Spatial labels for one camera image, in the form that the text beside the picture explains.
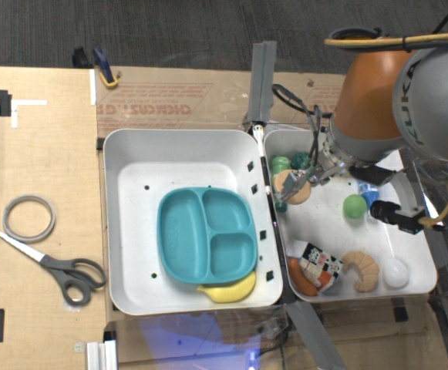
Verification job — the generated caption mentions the grey handled scissors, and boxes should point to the grey handled scissors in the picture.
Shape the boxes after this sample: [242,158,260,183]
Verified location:
[0,230,107,307]

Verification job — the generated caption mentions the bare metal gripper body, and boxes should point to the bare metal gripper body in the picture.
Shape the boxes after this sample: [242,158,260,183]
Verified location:
[303,129,359,187]

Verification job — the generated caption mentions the patterned carton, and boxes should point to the patterned carton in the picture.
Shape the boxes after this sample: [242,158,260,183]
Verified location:
[297,241,345,294]

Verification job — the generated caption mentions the brown cardboard board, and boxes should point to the brown cardboard board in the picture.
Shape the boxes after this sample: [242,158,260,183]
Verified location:
[94,66,448,370]

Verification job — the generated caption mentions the tan croissant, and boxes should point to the tan croissant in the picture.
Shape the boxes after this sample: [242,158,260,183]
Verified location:
[341,250,381,294]

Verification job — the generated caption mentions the blue and white bottle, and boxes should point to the blue and white bottle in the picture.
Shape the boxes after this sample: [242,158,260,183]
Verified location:
[356,179,381,212]

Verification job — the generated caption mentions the blue divided plate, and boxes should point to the blue divided plate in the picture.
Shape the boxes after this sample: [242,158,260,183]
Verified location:
[157,186,259,286]

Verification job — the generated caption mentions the white plastic tray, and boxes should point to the white plastic tray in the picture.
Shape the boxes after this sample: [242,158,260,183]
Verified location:
[103,128,285,317]
[262,128,439,304]

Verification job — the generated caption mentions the yellow banana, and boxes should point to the yellow banana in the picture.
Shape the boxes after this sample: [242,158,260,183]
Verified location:
[196,270,258,304]

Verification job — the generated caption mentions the light green cylinder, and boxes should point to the light green cylinder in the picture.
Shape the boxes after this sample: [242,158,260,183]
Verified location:
[270,155,291,175]

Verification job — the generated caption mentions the tan round biscuit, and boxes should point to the tan round biscuit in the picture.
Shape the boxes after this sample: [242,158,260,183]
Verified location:
[272,169,312,207]

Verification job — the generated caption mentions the red sausage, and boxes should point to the red sausage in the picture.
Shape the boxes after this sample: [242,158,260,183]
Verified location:
[287,257,319,298]

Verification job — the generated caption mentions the black cylinder on white bracket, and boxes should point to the black cylinder on white bracket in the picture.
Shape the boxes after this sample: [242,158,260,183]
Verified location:
[369,169,427,236]

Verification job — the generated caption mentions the white egg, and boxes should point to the white egg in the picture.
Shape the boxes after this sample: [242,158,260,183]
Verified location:
[382,257,411,289]

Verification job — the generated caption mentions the grey tape roll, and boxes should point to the grey tape roll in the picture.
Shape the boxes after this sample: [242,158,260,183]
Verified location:
[2,193,57,244]

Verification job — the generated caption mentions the dark green broccoli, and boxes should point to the dark green broccoli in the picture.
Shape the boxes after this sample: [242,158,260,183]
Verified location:
[289,151,312,171]

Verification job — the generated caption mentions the green ball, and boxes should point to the green ball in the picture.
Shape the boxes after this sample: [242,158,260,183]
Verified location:
[342,193,369,220]

